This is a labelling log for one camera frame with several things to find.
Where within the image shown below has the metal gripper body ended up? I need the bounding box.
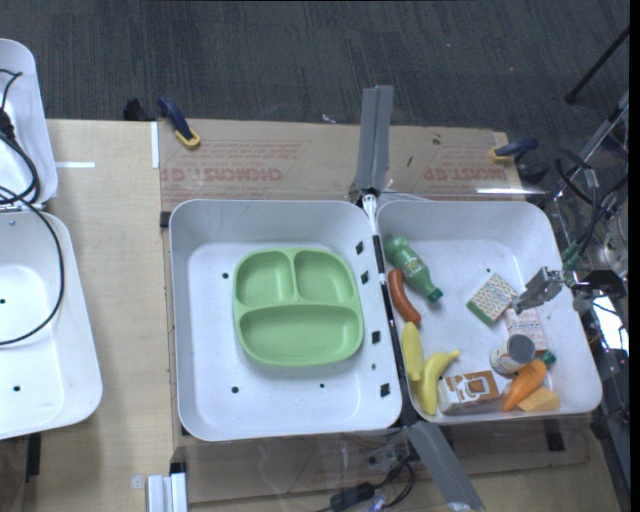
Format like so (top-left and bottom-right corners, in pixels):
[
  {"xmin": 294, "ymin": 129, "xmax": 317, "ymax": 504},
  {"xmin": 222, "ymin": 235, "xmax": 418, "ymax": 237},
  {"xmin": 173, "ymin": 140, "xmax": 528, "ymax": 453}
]
[{"xmin": 563, "ymin": 227, "xmax": 630, "ymax": 312}]

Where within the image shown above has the green divided plate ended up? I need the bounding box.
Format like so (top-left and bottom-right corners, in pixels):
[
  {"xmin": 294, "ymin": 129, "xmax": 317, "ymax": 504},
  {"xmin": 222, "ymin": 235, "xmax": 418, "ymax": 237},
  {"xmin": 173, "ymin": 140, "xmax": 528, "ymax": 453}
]
[{"xmin": 231, "ymin": 246, "xmax": 366, "ymax": 368}]

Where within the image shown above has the small white can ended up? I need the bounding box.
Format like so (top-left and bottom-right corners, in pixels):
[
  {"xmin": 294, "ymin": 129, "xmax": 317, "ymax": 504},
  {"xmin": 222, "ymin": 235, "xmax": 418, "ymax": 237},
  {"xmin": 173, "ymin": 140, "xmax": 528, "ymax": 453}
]
[{"xmin": 489, "ymin": 333, "xmax": 538, "ymax": 377}]

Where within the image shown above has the green and white patterned packet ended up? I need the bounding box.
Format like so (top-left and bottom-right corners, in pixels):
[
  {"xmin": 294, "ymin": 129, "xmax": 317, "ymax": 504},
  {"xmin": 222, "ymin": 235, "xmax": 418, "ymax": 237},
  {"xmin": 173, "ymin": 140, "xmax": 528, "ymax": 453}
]
[{"xmin": 465, "ymin": 272, "xmax": 520, "ymax": 328}]

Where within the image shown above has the orange and white carton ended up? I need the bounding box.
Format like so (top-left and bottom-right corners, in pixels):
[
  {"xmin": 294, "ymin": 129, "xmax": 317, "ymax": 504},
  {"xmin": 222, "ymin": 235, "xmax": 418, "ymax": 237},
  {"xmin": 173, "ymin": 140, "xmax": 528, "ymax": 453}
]
[{"xmin": 436, "ymin": 369, "xmax": 507, "ymax": 417}]

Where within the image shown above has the orange carrot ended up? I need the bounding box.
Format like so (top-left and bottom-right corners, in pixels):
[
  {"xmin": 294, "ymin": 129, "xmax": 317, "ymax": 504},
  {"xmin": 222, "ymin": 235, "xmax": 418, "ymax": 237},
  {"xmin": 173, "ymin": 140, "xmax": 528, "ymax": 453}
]
[{"xmin": 501, "ymin": 350, "xmax": 558, "ymax": 413}]

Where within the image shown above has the white plastic tray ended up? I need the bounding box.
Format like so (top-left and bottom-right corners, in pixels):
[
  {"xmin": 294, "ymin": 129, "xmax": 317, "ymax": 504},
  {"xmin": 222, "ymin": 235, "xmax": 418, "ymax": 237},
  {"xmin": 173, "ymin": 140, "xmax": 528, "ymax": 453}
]
[
  {"xmin": 168, "ymin": 198, "xmax": 404, "ymax": 443},
  {"xmin": 0, "ymin": 201, "xmax": 104, "ymax": 442},
  {"xmin": 374, "ymin": 199, "xmax": 604, "ymax": 427},
  {"xmin": 0, "ymin": 38, "xmax": 59, "ymax": 209}
]

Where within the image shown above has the black block with thin wires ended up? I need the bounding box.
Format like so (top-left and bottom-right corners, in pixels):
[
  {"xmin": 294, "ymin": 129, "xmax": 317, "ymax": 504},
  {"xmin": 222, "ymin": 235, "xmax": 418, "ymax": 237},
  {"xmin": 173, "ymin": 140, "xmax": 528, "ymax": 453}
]
[{"xmin": 352, "ymin": 185, "xmax": 384, "ymax": 206}]

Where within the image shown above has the brown cardboard board red print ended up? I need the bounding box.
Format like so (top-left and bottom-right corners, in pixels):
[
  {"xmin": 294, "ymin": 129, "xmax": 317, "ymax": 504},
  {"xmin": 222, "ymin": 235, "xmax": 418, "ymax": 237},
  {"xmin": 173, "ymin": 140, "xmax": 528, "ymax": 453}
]
[{"xmin": 158, "ymin": 117, "xmax": 601, "ymax": 504}]

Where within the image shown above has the green plastic bottle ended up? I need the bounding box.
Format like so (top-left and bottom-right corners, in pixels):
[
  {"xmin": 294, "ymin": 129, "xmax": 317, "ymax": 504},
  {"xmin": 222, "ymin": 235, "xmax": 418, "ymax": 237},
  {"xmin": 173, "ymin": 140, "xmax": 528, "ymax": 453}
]
[{"xmin": 382, "ymin": 235, "xmax": 445, "ymax": 304}]

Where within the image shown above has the orange-brown toy sausage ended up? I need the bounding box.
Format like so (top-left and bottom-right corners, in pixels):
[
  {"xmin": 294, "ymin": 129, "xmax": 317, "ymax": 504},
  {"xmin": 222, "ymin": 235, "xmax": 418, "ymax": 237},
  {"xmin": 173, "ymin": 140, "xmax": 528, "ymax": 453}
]
[{"xmin": 387, "ymin": 268, "xmax": 423, "ymax": 327}]

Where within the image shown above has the pink and white carton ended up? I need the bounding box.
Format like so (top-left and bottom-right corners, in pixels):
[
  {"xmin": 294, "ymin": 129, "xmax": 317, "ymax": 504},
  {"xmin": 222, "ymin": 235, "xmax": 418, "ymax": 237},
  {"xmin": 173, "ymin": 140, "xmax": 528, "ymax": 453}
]
[{"xmin": 503, "ymin": 306, "xmax": 549, "ymax": 354}]

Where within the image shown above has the yellow banana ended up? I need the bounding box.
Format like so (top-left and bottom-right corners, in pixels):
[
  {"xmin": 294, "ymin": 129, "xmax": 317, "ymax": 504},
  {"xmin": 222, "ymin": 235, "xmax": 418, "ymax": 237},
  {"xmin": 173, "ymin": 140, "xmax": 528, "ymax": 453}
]
[
  {"xmin": 400, "ymin": 320, "xmax": 427, "ymax": 383},
  {"xmin": 416, "ymin": 348, "xmax": 462, "ymax": 417}
]

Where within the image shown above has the yellow cheese wedge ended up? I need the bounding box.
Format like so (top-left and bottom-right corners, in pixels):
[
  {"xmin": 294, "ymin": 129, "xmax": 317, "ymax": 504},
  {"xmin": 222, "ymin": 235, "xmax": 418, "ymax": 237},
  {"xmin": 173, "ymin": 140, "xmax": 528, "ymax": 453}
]
[{"xmin": 515, "ymin": 385, "xmax": 562, "ymax": 414}]

